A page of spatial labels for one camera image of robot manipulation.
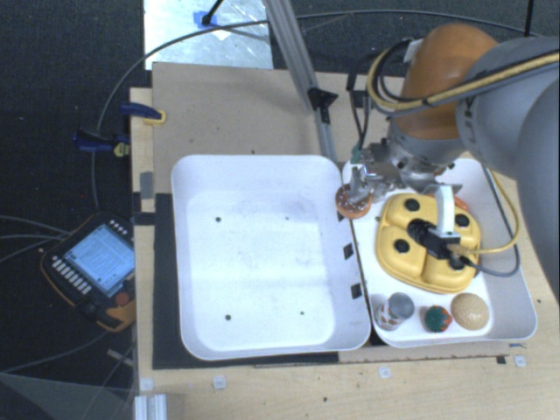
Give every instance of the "brown egg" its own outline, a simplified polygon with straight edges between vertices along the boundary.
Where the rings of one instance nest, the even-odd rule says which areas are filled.
[[[490,318],[490,311],[484,300],[476,294],[464,292],[451,302],[451,315],[467,330],[483,328]]]

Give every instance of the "blue clamp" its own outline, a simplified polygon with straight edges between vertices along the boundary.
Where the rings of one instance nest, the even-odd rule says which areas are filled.
[[[78,150],[85,152],[114,151],[120,144],[130,144],[130,137],[117,135],[113,136],[113,138],[108,138],[79,128],[73,135],[73,144]]]
[[[167,117],[163,110],[156,110],[139,102],[122,102],[120,111],[124,116],[141,116],[146,124],[164,124]]]

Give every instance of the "small ball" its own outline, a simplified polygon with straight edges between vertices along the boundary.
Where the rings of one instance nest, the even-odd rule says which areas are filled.
[[[434,333],[444,332],[452,321],[452,315],[439,305],[433,305],[424,316],[428,330]]]
[[[490,319],[486,302],[470,292],[455,296],[451,302],[451,313],[457,323],[467,330],[480,330]]]

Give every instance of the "yellow shape sorter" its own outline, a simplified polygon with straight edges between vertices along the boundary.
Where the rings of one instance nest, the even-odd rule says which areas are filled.
[[[391,276],[418,288],[441,294],[463,291],[473,280],[476,270],[471,266],[454,269],[449,260],[437,259],[410,237],[407,227],[413,220],[438,224],[436,199],[415,193],[392,196],[381,215],[375,253],[381,267]],[[469,249],[480,245],[480,228],[465,210],[455,206],[455,233],[460,244]],[[467,256],[478,262],[475,254]]]

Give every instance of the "small cup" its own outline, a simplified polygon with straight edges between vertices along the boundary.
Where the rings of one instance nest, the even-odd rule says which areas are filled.
[[[403,292],[396,292],[375,308],[375,323],[383,330],[395,330],[414,313],[414,302]]]

